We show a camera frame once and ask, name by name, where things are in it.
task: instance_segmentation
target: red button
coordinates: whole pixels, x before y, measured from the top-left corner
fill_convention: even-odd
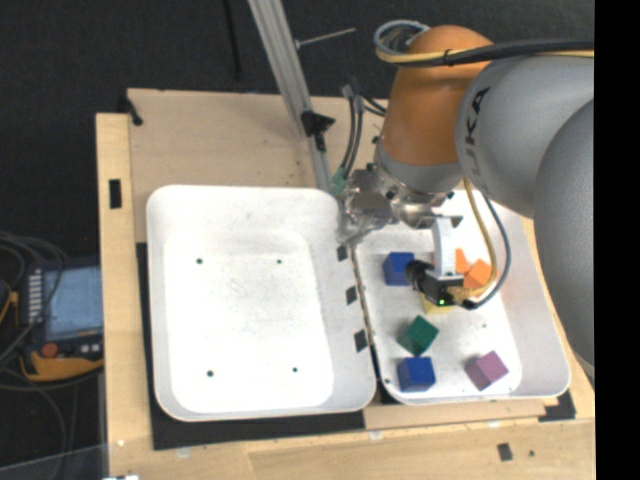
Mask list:
[[[58,355],[58,345],[55,343],[45,343],[40,349],[42,357],[52,358]]]

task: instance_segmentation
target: toy block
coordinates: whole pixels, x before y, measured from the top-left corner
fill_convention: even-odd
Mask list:
[[[387,286],[409,286],[404,277],[404,268],[415,259],[412,252],[392,252],[382,264],[384,280]]]
[[[398,344],[414,356],[427,350],[440,330],[418,315],[402,336]]]
[[[420,293],[420,301],[422,302],[422,307],[427,315],[441,315],[448,313],[453,309],[452,304],[446,304],[444,306],[434,304],[424,296],[424,293]]]
[[[471,361],[464,367],[464,371],[480,391],[509,373],[495,351]]]
[[[489,276],[491,276],[491,265],[480,259],[465,274],[462,285],[465,288],[480,288],[489,280]]]
[[[471,265],[469,265],[464,251],[460,248],[456,249],[456,272],[465,275],[469,270],[471,270]]]
[[[426,391],[436,383],[430,357],[406,357],[396,367],[400,390],[410,393]]]

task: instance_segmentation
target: wooden table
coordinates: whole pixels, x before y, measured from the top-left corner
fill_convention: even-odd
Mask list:
[[[171,183],[315,182],[307,144],[295,136],[278,95],[131,89],[128,97],[141,126],[125,114],[96,116],[110,474],[142,480],[595,478],[594,392],[557,317],[572,371],[573,418],[540,421],[557,410],[556,398],[407,407],[376,397],[364,409],[364,430],[154,450],[135,253],[135,244],[145,241],[148,196]],[[348,106],[340,98],[312,100],[316,112],[336,119],[326,134],[335,169],[348,135]],[[381,124],[367,117],[356,168],[371,160],[369,139]],[[535,248],[531,222],[523,225]],[[501,456],[505,449],[511,458]]]

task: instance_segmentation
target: green cube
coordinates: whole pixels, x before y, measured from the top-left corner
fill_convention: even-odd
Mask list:
[[[419,356],[431,346],[439,332],[437,327],[418,315],[404,334],[400,336],[398,343],[414,356]]]

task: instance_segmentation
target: orange and black device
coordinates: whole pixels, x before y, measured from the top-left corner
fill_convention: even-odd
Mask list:
[[[102,279],[97,257],[36,262],[20,293],[18,326],[32,327],[20,355],[35,382],[70,379],[104,363]]]

